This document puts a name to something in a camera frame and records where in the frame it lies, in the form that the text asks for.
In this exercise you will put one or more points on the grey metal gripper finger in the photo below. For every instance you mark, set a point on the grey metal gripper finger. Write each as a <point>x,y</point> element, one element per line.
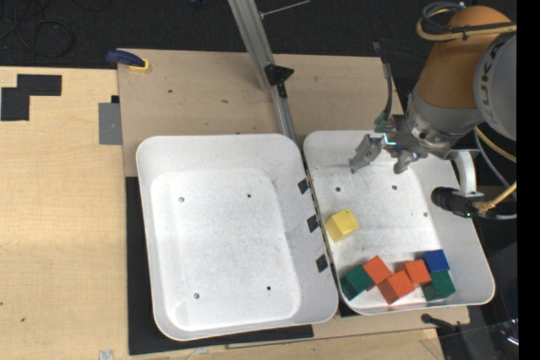
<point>365,154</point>
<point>403,162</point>

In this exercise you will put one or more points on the pale brown flat board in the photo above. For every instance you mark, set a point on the pale brown flat board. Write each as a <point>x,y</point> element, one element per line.
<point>202,105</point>

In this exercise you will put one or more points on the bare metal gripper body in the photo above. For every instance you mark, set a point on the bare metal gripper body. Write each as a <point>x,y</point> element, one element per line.
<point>422,137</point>

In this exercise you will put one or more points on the white plastic tray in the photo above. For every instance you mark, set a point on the white plastic tray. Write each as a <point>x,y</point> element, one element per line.
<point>392,215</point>
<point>228,248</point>

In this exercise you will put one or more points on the black cylinder on white bracket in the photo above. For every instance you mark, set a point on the black cylinder on white bracket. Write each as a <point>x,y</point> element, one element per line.
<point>453,200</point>

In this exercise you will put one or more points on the blue cube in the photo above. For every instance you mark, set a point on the blue cube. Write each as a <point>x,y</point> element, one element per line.
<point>436,260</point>

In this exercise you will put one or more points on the yellow cube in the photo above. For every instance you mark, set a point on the yellow cube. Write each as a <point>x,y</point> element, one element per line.
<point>341,224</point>

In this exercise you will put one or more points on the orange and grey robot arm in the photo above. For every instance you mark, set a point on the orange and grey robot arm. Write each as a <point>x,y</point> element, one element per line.
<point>453,71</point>

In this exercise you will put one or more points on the orange cube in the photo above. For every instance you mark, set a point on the orange cube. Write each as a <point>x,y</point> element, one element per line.
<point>396,286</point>
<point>376,269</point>
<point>417,271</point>

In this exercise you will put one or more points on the green cube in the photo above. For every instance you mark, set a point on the green cube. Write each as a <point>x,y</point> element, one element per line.
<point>442,284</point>
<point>355,281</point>

